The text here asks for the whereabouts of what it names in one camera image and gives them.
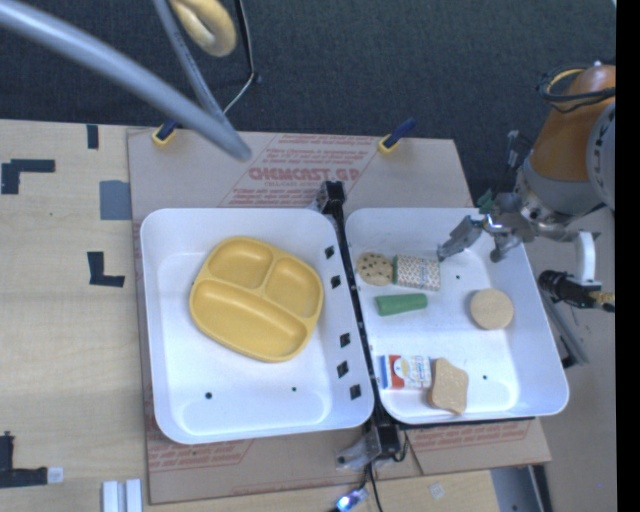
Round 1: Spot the tan bread slice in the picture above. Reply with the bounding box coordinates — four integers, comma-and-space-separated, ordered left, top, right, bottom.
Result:
425, 356, 471, 417

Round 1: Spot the round tan biscuit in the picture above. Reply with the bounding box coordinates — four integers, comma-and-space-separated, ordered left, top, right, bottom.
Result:
468, 287, 516, 332

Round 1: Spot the chocolate chip biscuit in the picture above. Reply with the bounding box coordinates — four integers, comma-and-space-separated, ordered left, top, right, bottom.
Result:
355, 251, 395, 288

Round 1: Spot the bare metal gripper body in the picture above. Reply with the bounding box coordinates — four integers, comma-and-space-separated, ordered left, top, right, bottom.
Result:
482, 191, 574, 242

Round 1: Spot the white red and blue carton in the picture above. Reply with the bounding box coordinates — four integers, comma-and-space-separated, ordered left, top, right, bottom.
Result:
375, 353, 434, 391

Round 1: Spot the patterned white can green lid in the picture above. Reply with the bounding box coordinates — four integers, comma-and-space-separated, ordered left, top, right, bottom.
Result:
390, 253, 443, 293

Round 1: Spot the white plastic tray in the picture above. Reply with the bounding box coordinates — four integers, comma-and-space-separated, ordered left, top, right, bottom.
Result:
344, 206, 571, 426
139, 206, 376, 446

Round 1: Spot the brown cardboard board red print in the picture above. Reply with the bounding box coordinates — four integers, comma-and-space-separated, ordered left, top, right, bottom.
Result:
126, 128, 553, 506

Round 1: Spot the thin black rod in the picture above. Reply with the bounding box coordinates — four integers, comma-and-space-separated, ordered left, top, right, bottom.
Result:
331, 198, 390, 437

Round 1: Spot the black cylinder on white bracket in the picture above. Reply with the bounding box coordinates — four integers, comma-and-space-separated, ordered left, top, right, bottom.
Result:
538, 230, 604, 309

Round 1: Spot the yellow divided plate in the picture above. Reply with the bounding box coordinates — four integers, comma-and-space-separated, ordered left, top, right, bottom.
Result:
188, 235, 326, 364

